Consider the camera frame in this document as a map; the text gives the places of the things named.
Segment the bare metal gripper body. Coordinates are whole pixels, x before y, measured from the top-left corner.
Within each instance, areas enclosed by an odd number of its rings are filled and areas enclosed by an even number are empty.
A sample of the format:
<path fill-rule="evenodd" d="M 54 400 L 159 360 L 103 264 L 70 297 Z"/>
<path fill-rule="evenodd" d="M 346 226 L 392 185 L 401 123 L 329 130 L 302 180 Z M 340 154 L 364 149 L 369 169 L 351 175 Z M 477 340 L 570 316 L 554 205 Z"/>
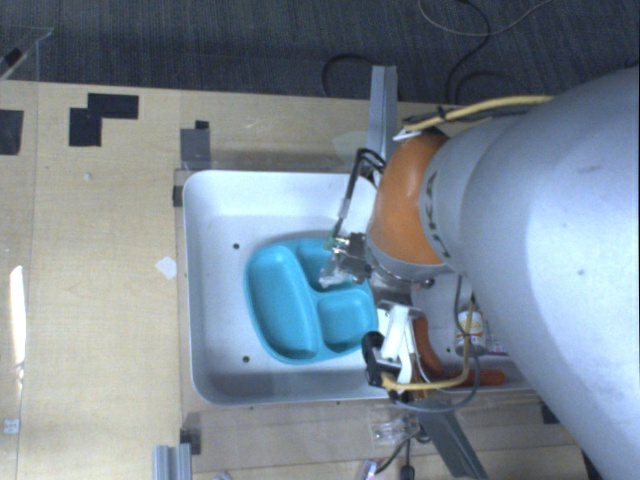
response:
<path fill-rule="evenodd" d="M 338 236 L 331 242 L 330 250 L 330 258 L 338 260 L 340 267 L 350 274 L 348 280 L 355 284 L 368 281 L 379 264 L 369 247 L 365 233 Z"/>

